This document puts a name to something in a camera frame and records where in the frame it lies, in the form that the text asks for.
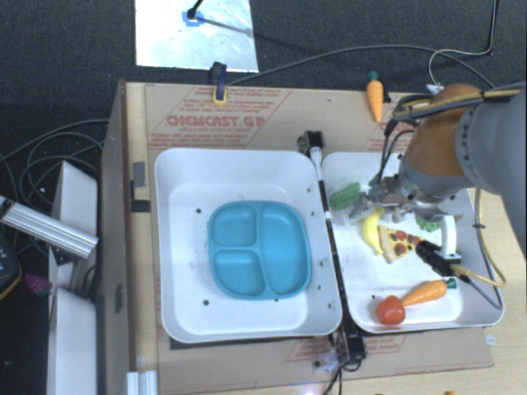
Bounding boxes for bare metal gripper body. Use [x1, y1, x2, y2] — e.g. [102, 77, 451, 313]
[375, 178, 452, 221]

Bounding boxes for yellow banana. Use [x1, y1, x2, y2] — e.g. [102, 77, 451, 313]
[361, 207, 386, 256]

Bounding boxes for green pea pods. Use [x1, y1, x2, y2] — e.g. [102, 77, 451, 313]
[328, 181, 363, 211]

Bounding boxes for thin black and white rod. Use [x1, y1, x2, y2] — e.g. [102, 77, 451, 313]
[311, 146, 352, 333]

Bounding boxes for green broccoli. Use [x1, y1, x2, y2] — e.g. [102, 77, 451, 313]
[414, 214, 440, 234]

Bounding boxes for pizza slice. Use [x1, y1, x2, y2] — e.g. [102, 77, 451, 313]
[377, 224, 423, 265]

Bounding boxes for orange carrot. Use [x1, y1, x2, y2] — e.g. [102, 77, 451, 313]
[400, 276, 459, 308]
[366, 71, 386, 123]

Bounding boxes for red pepper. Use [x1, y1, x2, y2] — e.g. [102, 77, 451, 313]
[374, 295, 407, 326]

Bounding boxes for blue divided plate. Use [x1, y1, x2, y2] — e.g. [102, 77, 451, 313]
[206, 200, 312, 302]

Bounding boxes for white plastic tray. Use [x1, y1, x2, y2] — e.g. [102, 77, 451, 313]
[154, 146, 344, 344]
[320, 151, 506, 334]

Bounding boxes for brown cardboard board red print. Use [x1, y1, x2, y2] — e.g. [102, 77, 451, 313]
[143, 82, 495, 383]

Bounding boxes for red strawberry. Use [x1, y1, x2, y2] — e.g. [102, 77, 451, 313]
[21, 272, 54, 297]

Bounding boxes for black cylinder on white bracket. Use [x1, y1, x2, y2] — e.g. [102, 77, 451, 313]
[414, 214, 464, 276]

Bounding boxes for black block with thin wires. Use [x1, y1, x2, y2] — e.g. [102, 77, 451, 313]
[297, 130, 327, 155]
[340, 326, 367, 364]

